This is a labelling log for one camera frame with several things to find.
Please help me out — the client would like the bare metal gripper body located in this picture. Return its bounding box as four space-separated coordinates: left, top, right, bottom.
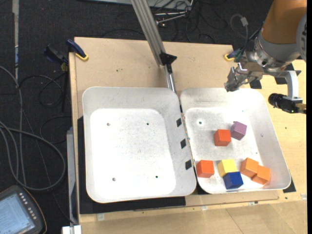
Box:
237 50 292 83

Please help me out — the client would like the white plastic tray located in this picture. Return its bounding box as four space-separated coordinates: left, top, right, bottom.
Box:
179 87 292 195
82 86 197 204

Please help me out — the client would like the purple cube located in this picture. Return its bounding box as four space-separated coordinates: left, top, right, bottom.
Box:
230 121 248 141

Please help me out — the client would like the red-orange cube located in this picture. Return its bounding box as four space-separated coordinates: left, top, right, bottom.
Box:
195 159 215 178
213 129 232 147

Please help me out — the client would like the yellow cube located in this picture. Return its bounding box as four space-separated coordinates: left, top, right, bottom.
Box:
217 158 237 177

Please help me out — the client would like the orange cube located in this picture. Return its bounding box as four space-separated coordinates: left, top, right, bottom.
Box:
240 157 259 178
252 165 272 185

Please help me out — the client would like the blue cube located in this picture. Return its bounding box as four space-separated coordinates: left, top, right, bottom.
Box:
222 171 244 190

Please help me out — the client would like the pale wood board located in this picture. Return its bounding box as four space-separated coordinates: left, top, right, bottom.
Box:
74 37 280 214

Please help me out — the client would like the black cylinder on white bracket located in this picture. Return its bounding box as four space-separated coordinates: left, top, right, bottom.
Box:
268 69 307 115

